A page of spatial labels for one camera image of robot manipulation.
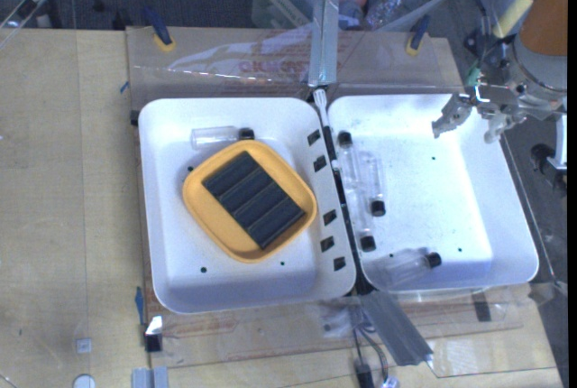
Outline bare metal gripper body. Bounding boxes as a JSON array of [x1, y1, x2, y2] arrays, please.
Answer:
[[470, 80, 568, 125]]

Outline white plastic tray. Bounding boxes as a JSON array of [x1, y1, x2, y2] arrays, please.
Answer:
[[327, 93, 541, 294], [137, 97, 358, 316]]

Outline clear plastic bottle black cap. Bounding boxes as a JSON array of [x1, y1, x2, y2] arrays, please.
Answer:
[[190, 125, 256, 152], [363, 151, 388, 217], [384, 247, 444, 287], [348, 191, 378, 254], [336, 130, 362, 199]]

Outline black ridged rectangular block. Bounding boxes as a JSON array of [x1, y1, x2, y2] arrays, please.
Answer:
[[200, 150, 308, 251]]

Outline yellow plate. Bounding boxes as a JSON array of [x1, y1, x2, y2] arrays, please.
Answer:
[[181, 139, 318, 264]]

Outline black cylinder on white bracket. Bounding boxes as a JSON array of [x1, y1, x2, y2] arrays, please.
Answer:
[[530, 113, 568, 194]]

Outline black block with thin wires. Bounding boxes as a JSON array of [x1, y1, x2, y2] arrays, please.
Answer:
[[354, 357, 376, 388]]

